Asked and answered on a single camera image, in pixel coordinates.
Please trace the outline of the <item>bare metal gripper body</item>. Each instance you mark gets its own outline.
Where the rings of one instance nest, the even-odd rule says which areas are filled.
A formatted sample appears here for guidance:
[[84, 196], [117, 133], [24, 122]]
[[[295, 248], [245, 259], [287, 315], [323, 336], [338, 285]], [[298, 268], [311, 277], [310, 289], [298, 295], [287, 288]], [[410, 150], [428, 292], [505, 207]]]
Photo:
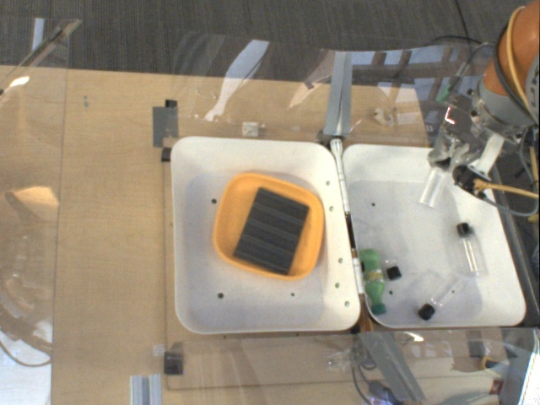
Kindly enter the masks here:
[[444, 149], [454, 151], [464, 145], [472, 151], [484, 149], [488, 135], [475, 114], [473, 98], [464, 94], [449, 95], [446, 105], [439, 130]]

